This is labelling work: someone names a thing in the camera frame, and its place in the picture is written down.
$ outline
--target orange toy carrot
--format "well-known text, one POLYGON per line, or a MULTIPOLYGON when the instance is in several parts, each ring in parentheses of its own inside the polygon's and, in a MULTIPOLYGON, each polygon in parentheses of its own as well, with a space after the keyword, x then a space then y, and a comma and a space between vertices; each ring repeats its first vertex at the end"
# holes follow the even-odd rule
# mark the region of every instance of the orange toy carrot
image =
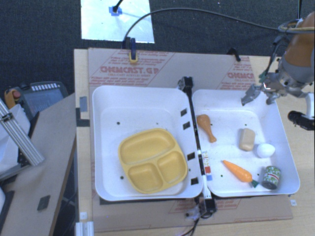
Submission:
POLYGON ((251 182, 254 188, 256 188, 259 184, 257 181, 252 179, 251 173, 247 170, 244 170, 240 166, 226 160, 223 160, 223 163, 240 181, 248 183, 251 182))

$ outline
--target yellow divided plate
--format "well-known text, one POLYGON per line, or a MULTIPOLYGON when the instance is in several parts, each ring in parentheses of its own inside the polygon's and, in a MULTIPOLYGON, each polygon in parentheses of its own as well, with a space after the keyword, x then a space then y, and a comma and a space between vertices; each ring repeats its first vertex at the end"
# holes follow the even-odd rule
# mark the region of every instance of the yellow divided plate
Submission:
POLYGON ((155 128, 124 139, 119 160, 132 186, 150 194, 169 188, 187 175, 184 154, 170 132, 155 128))

